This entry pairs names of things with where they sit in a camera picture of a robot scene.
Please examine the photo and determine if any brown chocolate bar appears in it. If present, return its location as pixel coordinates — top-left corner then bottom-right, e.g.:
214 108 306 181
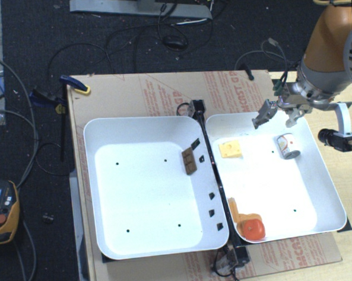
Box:
180 146 199 176

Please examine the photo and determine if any yellow cheese wedge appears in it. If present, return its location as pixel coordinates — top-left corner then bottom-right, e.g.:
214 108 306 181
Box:
217 139 244 160

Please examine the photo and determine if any black cylinder on white bracket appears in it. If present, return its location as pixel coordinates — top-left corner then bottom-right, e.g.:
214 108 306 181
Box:
315 101 352 155

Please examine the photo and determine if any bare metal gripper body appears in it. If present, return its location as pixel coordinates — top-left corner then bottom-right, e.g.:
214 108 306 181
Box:
275 78 339 115

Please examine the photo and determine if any orange carrot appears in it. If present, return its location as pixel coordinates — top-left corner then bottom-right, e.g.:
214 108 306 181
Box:
227 194 264 234

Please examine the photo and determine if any red tomato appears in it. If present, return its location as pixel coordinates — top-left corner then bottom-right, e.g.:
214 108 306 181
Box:
242 218 267 242

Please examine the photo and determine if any brown cardboard board red print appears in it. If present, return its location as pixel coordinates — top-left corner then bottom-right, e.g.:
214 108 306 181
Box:
66 59 344 281

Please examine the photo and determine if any white plastic tray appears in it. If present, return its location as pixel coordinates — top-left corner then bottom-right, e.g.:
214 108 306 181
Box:
82 110 232 263
204 106 349 247

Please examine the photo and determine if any black block with thin wires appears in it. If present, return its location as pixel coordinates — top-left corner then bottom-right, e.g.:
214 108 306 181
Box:
187 98 207 120
211 244 252 277

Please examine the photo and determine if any white can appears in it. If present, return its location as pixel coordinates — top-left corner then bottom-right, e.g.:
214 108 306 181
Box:
275 132 302 161

